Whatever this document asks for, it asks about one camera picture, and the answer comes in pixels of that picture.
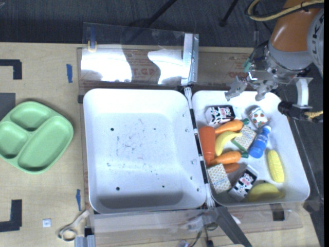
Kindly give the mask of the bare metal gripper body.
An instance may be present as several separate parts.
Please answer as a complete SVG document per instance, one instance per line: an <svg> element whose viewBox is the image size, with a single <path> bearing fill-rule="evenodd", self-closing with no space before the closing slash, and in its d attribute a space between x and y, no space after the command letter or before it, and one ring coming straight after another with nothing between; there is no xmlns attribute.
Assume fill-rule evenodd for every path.
<svg viewBox="0 0 329 247"><path fill-rule="evenodd" d="M258 45L247 59L247 82L252 86L289 84L300 73L298 67L280 63L268 44Z"/></svg>

